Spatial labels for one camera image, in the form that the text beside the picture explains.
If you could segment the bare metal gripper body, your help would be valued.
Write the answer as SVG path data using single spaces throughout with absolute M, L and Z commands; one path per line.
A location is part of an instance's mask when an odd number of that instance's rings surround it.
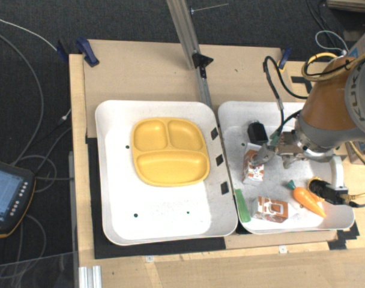
M 291 155 L 295 161 L 313 160 L 321 163 L 328 162 L 335 155 L 332 149 L 314 144 L 300 130 L 284 131 L 276 146 L 276 154 L 281 158 Z

